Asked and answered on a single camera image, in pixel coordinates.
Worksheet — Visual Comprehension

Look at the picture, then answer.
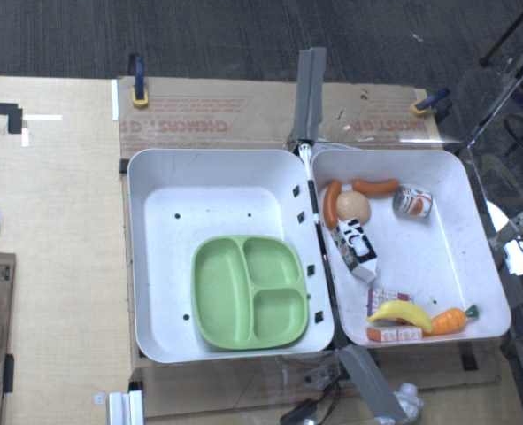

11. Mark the green divided plate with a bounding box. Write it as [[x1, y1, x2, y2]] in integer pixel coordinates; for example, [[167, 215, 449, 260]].
[[191, 234, 311, 351]]

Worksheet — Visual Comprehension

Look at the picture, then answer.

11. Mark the white plastic tray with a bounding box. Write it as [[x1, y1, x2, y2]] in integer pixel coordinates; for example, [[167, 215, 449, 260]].
[[127, 148, 335, 365], [310, 148, 512, 350]]

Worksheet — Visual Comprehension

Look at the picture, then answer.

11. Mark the orange sausage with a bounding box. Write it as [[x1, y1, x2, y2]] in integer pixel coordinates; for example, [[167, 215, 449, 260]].
[[351, 178, 401, 197], [322, 179, 343, 231]]

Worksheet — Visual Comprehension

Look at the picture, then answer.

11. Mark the yellow banana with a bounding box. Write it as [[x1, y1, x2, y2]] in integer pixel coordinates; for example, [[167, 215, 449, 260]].
[[366, 299, 434, 334]]

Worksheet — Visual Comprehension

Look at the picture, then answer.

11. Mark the purple and white carton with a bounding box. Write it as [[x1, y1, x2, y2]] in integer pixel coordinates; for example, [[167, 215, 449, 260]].
[[366, 287, 415, 318]]

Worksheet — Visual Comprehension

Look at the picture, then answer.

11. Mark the crumpled white paper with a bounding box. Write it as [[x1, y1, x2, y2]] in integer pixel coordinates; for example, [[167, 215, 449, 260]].
[[377, 382, 425, 425]]

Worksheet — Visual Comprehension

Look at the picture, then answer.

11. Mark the small white and orange can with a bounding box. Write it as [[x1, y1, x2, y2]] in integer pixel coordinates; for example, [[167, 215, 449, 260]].
[[392, 184, 434, 219]]

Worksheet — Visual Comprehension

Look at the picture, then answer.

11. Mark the brown cardboard board red print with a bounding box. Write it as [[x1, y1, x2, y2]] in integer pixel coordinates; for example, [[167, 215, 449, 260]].
[[116, 75, 502, 419]]

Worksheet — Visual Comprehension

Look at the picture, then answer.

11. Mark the orange and white carton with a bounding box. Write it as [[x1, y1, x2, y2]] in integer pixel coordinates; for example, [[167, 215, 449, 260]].
[[366, 325, 423, 344]]

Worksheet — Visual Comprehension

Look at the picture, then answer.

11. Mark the tan bread roll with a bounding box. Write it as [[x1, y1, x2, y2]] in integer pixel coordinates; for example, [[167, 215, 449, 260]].
[[335, 190, 372, 224]]

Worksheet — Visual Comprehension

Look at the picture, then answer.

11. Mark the orange carrot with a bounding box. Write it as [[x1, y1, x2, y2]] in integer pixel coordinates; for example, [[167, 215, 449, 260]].
[[424, 304, 480, 337]]

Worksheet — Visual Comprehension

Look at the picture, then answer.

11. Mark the black and white milk carton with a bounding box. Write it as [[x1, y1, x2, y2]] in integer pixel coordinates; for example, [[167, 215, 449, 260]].
[[330, 217, 379, 285]]

